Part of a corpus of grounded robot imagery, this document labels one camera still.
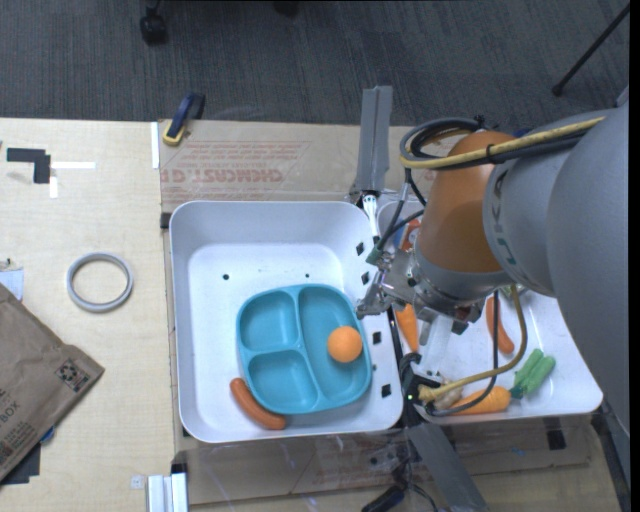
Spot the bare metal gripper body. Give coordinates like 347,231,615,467
372,248,484,336

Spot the orange white and blue packet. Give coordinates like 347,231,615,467
398,217,423,254

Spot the orange ball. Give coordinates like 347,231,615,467
326,324,364,365

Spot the blue divided plate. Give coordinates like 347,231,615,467
235,283,374,417

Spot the orange toy sausage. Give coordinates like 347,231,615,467
485,294,516,356
229,377,288,432

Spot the orange carrot with green top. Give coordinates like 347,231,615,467
448,348,557,417

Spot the white plastic tray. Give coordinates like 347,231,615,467
375,199,605,426
168,199,405,445

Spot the brown cardboard board red print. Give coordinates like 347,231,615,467
157,118,601,506

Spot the black stand leg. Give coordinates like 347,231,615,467
551,3,630,98

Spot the black chair wheel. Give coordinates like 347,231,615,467
138,13,170,47

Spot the brown paper envelope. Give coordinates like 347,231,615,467
0,282,106,484

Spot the black block with thin wires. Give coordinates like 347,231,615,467
399,380,426,427

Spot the white tape ring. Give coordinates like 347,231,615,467
65,251,135,314

